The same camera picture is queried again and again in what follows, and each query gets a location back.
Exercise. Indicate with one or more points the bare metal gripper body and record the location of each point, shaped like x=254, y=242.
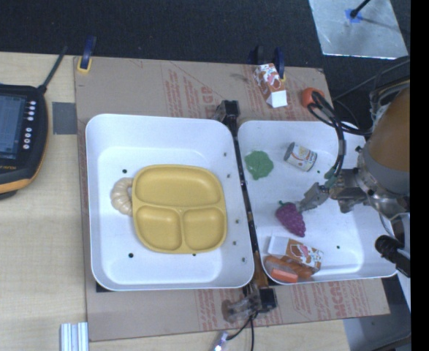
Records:
x=353, y=188

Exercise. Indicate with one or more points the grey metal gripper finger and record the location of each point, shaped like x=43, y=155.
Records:
x=313, y=196
x=348, y=205

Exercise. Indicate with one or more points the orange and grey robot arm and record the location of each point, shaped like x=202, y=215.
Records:
x=391, y=130

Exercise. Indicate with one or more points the white plastic tray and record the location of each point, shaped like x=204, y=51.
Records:
x=345, y=232
x=163, y=272

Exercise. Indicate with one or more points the purple grapes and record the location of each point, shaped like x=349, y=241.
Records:
x=291, y=218

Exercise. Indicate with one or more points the small white can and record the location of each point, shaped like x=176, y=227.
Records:
x=301, y=156

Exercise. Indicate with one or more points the orange and white carton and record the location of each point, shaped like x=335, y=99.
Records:
x=298, y=251
x=270, y=84

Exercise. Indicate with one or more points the green broccoli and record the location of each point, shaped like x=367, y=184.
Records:
x=258, y=165

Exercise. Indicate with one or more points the thin black rod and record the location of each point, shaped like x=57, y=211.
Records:
x=244, y=181

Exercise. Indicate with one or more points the orange round object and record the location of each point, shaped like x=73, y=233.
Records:
x=310, y=95

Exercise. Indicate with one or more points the yellow divided plate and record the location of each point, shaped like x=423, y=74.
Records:
x=179, y=207

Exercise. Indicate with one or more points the beige doughnut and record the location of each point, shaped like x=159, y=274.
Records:
x=121, y=196

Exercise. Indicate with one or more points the brown cardboard board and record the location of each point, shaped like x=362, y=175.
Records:
x=137, y=86

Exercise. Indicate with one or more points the black cylinder on white bracket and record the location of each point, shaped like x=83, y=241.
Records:
x=391, y=249

